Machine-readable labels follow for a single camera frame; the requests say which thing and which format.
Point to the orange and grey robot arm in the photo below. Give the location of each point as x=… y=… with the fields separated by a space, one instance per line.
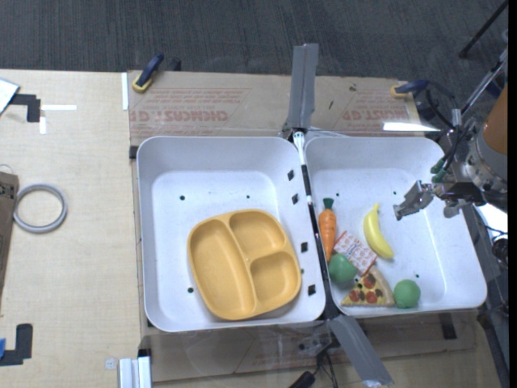
x=494 y=136

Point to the pizza slice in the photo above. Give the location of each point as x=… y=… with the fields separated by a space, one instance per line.
x=371 y=291

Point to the white tape roll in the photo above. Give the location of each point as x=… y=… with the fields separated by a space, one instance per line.
x=18 y=220

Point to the yellow divided plate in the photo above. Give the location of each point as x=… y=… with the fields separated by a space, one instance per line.
x=226 y=269

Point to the brown cardboard board, red print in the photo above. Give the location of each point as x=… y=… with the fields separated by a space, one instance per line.
x=242 y=99

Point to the green ball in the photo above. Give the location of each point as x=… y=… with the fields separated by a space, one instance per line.
x=406 y=294
x=340 y=268

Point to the orange carrot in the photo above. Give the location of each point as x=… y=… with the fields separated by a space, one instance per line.
x=327 y=226

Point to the white plastic tray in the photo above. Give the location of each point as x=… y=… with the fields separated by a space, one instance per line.
x=169 y=233
x=436 y=257

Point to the white paper sheet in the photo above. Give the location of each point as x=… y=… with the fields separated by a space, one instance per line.
x=6 y=93

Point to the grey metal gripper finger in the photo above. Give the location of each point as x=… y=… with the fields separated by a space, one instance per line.
x=425 y=195
x=408 y=202

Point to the orange and white packet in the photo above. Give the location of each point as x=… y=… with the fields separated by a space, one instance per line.
x=357 y=251

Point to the thin black and white rod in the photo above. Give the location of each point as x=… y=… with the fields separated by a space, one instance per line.
x=310 y=204

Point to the brown cardboard piece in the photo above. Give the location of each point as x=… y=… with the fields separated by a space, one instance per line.
x=6 y=233

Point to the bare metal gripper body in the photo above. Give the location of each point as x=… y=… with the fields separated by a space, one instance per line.
x=460 y=192

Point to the yellow banana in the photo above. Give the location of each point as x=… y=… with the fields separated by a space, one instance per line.
x=375 y=233

